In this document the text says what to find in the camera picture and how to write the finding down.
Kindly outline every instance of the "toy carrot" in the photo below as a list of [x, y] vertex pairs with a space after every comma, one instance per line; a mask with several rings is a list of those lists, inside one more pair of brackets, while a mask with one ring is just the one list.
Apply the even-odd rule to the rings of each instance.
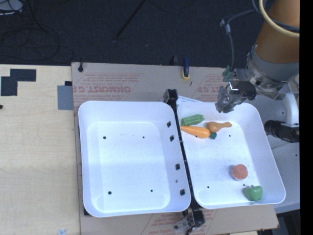
[[208, 129], [199, 126], [181, 126], [180, 129], [201, 139], [206, 139], [211, 134]]

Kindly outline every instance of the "toy cucumber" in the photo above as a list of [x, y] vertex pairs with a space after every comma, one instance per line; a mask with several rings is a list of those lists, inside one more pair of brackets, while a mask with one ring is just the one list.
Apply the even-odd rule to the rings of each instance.
[[196, 114], [190, 117], [184, 117], [181, 119], [181, 125], [182, 126], [190, 126], [190, 125], [195, 125], [198, 123], [201, 123], [204, 120], [203, 115], [201, 114]]

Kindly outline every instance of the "green apple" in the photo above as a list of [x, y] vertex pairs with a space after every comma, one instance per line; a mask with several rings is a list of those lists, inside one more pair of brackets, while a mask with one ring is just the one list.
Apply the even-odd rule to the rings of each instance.
[[263, 197], [263, 189], [261, 186], [251, 185], [245, 189], [245, 195], [250, 201], [258, 201]]

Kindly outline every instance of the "dark floor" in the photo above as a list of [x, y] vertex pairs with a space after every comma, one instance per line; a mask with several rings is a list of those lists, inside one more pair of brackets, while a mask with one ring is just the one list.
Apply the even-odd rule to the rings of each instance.
[[301, 235], [301, 211], [294, 210], [277, 215], [279, 228], [259, 231], [258, 235]]
[[[180, 65], [187, 56], [190, 66], [225, 68], [232, 55], [220, 19], [253, 9], [252, 0], [146, 0], [113, 43], [142, 1], [21, 0], [20, 11], [0, 10], [0, 63], [169, 65], [177, 56]], [[231, 22], [236, 68], [263, 21], [254, 12]]]

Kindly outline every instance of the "plastic food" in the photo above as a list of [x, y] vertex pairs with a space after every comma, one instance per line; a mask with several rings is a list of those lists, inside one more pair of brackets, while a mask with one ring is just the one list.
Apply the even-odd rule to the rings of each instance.
[[198, 126], [181, 126], [180, 129], [201, 139], [208, 138], [211, 134], [208, 129]]
[[230, 122], [225, 122], [225, 123], [217, 123], [217, 122], [208, 122], [206, 124], [207, 129], [211, 132], [211, 133], [216, 133], [218, 132], [220, 129], [224, 128], [224, 127], [231, 127], [232, 124]]
[[210, 138], [211, 138], [211, 139], [215, 139], [215, 138], [216, 138], [216, 136], [217, 136], [217, 134], [216, 134], [216, 133], [211, 133], [211, 134], [210, 134]]
[[201, 123], [203, 120], [204, 120], [203, 115], [196, 114], [190, 117], [183, 117], [181, 119], [181, 125], [183, 126], [196, 125], [198, 123]]
[[261, 186], [251, 185], [245, 189], [245, 195], [250, 201], [258, 201], [263, 197], [263, 189]]
[[243, 164], [234, 166], [231, 172], [236, 180], [243, 180], [248, 176], [248, 170]]

